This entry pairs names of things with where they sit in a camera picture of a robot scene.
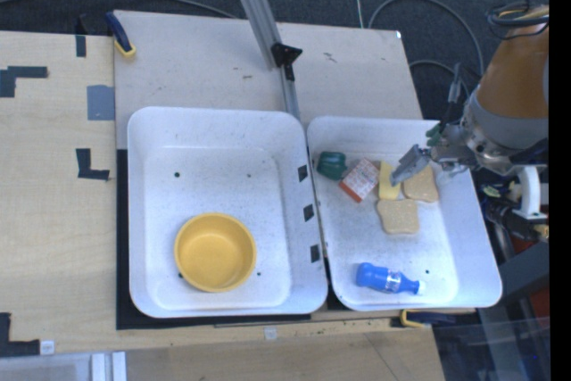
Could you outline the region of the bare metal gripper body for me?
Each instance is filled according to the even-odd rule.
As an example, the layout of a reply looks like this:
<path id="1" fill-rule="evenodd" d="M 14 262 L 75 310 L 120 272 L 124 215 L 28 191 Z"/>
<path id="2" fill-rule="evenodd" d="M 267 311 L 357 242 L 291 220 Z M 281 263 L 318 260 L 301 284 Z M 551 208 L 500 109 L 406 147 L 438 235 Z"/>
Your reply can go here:
<path id="1" fill-rule="evenodd" d="M 428 130 L 428 147 L 444 170 L 504 172 L 504 148 L 477 123 L 437 123 Z"/>

